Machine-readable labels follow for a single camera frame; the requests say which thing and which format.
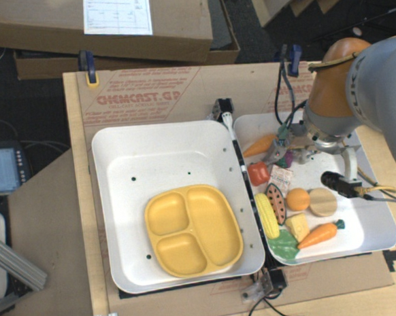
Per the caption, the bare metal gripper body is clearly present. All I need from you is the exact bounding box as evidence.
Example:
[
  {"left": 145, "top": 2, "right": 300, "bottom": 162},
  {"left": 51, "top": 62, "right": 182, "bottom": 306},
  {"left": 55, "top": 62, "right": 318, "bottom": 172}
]
[{"left": 287, "top": 129, "right": 348, "bottom": 161}]

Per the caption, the purple eggplant with green top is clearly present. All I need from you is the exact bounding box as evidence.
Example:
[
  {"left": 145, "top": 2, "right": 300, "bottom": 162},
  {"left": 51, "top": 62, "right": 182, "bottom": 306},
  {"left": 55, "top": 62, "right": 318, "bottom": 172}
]
[{"left": 274, "top": 148, "right": 296, "bottom": 170}]

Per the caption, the orange carrot without leaves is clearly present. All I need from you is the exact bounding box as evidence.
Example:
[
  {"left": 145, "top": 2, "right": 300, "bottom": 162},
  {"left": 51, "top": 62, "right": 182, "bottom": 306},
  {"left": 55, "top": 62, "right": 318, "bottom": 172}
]
[{"left": 241, "top": 133, "right": 280, "bottom": 158}]

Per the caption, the white packet with red print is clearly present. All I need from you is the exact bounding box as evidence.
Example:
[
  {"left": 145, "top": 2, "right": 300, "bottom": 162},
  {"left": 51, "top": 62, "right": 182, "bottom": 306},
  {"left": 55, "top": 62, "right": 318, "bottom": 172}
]
[{"left": 268, "top": 163, "right": 296, "bottom": 196}]

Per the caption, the red bell pepper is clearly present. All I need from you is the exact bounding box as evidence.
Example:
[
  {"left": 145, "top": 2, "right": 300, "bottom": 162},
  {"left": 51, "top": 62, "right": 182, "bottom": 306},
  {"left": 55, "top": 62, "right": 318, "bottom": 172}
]
[{"left": 246, "top": 160, "right": 272, "bottom": 188}]

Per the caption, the thin black and white rod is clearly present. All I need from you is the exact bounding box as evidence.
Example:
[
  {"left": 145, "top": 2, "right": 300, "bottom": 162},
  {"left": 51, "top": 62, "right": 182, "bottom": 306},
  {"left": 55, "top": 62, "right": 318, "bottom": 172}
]
[{"left": 220, "top": 109, "right": 274, "bottom": 281}]

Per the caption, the orange ball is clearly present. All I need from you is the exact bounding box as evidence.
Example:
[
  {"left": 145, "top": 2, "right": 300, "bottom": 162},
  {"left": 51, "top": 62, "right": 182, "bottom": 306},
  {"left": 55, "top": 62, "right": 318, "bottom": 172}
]
[{"left": 284, "top": 187, "right": 312, "bottom": 213}]

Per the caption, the round wooden disc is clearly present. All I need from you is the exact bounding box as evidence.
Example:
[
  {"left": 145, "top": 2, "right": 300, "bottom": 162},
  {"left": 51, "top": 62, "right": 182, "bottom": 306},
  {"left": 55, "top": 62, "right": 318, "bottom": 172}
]
[{"left": 307, "top": 186, "right": 339, "bottom": 219}]

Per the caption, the watermelon slice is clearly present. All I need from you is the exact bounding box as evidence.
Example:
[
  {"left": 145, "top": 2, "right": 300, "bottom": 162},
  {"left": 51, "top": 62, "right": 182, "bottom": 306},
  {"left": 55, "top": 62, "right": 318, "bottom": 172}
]
[{"left": 264, "top": 181, "right": 288, "bottom": 228}]

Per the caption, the yellow corn cob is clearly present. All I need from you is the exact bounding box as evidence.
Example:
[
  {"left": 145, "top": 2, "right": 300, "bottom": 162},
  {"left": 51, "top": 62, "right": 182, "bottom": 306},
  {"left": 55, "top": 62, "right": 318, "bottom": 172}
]
[{"left": 253, "top": 192, "right": 281, "bottom": 241}]

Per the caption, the yellow cheese wedge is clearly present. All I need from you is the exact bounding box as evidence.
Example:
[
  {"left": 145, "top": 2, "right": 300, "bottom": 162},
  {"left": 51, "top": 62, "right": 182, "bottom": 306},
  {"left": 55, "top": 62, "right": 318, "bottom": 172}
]
[{"left": 284, "top": 212, "right": 311, "bottom": 245}]

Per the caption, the orange carrot with green top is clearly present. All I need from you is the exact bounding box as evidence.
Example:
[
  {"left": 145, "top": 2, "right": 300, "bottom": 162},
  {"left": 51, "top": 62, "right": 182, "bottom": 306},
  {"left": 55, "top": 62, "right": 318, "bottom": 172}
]
[{"left": 295, "top": 218, "right": 348, "bottom": 250}]

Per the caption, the white plastic tray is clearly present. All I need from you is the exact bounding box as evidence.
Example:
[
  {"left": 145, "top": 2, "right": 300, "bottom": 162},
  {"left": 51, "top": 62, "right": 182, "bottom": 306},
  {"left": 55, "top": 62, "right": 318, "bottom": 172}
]
[
  {"left": 231, "top": 103, "right": 396, "bottom": 271},
  {"left": 89, "top": 115, "right": 269, "bottom": 298}
]

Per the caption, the green lettuce leaf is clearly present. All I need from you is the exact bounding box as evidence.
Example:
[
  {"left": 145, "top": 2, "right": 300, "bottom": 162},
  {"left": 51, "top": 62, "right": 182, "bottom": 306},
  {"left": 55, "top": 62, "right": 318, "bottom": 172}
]
[{"left": 267, "top": 226, "right": 301, "bottom": 262}]

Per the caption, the yellow divided plate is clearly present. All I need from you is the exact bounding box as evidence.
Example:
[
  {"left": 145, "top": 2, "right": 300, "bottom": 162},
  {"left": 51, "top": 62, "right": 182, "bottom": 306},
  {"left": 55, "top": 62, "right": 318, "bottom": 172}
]
[{"left": 142, "top": 181, "right": 247, "bottom": 282}]

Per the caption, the open brown cardboard box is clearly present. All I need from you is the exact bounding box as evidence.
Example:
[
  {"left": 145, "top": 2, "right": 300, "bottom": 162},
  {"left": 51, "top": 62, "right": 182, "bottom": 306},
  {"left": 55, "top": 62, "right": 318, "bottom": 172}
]
[{"left": 9, "top": 0, "right": 242, "bottom": 82}]

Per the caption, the brown cardboard board red print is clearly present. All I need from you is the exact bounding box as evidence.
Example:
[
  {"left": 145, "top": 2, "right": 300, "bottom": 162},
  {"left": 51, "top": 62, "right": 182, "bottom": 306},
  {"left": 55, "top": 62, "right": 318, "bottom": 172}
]
[{"left": 75, "top": 47, "right": 396, "bottom": 316}]

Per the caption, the brown cardboard box white label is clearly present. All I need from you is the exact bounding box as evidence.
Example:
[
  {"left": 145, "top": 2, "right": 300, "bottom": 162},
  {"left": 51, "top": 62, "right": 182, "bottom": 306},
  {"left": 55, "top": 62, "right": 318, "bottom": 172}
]
[{"left": 0, "top": 0, "right": 216, "bottom": 80}]

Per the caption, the black block with thin wires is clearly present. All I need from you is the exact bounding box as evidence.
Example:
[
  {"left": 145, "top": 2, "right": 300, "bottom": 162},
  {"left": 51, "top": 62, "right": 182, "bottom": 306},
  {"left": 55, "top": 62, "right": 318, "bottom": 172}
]
[
  {"left": 239, "top": 268, "right": 291, "bottom": 304},
  {"left": 210, "top": 96, "right": 236, "bottom": 122}
]

